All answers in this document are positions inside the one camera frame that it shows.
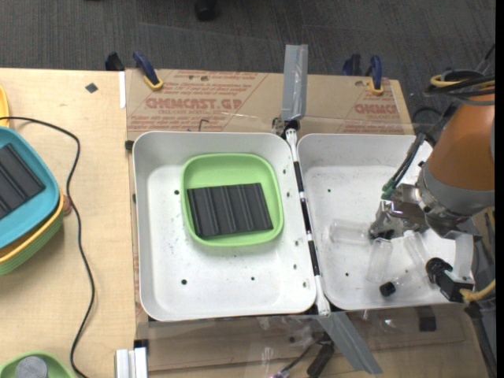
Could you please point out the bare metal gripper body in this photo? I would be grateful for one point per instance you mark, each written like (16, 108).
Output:
(413, 205)

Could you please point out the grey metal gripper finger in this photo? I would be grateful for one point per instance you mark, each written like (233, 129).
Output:
(409, 227)
(381, 223)

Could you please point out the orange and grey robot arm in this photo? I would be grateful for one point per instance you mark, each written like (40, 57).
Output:
(460, 148)

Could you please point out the clear plastic bottle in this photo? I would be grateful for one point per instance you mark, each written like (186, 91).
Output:
(379, 262)
(417, 250)
(348, 231)

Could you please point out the white plastic tray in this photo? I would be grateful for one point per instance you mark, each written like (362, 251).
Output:
(342, 195)
(220, 282)

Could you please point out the clear bottle with black cap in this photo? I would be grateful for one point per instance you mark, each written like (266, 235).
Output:
(387, 289)

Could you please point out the thin black and white rod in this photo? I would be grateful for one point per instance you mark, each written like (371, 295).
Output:
(300, 183)

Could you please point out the black ribbed block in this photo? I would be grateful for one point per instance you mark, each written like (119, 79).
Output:
(15, 179)
(230, 210)

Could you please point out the green plate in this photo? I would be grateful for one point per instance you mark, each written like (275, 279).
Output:
(59, 366)
(35, 262)
(232, 167)

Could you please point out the brown cardboard board red print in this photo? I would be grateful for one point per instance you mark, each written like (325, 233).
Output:
(244, 101)

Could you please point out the brown round disc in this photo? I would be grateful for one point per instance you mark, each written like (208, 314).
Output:
(67, 206)

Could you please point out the yellow plate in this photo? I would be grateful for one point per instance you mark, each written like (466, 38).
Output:
(3, 104)
(39, 246)

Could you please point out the blue plate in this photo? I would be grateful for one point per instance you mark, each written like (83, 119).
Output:
(37, 215)

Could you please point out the grey cylinder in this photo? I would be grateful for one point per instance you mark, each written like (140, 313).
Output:
(31, 368)

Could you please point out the black cylinder on white bracket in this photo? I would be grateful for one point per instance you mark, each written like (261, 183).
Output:
(449, 280)

